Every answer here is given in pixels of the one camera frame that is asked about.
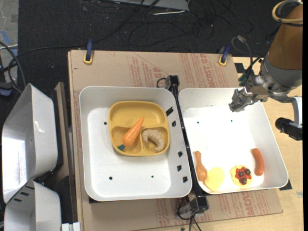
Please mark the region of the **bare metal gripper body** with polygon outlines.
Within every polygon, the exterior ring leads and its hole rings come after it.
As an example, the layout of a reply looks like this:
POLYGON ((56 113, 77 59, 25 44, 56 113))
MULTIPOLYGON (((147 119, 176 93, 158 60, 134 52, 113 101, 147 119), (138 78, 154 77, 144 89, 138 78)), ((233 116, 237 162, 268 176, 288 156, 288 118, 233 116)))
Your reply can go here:
POLYGON ((245 84, 245 89, 248 96, 262 102, 266 102, 268 98, 279 102, 292 101, 292 97, 288 96, 291 88, 281 85, 268 75, 251 75, 245 84))

